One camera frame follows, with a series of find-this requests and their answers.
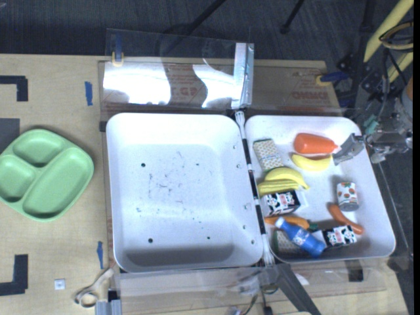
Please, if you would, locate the white plastic tray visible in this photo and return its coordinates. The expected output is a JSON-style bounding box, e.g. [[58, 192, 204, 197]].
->
[[243, 114, 397, 264], [105, 112, 265, 274]]

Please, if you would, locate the orange sausage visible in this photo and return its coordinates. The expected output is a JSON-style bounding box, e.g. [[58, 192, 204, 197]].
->
[[327, 202, 366, 236]]

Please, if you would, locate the yellow dotted white carton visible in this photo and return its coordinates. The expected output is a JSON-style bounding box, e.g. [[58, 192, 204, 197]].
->
[[252, 138, 285, 171]]

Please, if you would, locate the blue bottle, white label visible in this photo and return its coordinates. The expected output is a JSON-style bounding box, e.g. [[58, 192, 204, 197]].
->
[[274, 216, 327, 259]]

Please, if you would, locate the small cow print carton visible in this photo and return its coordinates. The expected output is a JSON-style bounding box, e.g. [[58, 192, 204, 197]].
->
[[319, 224, 358, 249]]

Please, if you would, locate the green divided plate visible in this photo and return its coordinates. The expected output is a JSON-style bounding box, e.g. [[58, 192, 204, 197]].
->
[[0, 128, 95, 223]]

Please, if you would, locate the large cow print carton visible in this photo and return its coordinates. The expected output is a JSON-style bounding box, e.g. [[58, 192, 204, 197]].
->
[[262, 190, 308, 218]]

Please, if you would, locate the large yellow banana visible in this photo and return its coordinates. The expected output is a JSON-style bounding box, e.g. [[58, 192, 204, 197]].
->
[[263, 166, 310, 191]]

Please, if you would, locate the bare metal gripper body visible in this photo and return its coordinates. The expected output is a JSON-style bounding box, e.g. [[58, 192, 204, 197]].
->
[[364, 115, 414, 154]]

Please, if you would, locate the small yellow banana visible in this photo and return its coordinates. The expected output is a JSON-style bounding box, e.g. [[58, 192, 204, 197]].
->
[[291, 153, 333, 173]]

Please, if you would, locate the white can, orange print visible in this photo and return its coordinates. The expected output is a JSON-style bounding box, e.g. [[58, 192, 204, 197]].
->
[[336, 181, 360, 212]]

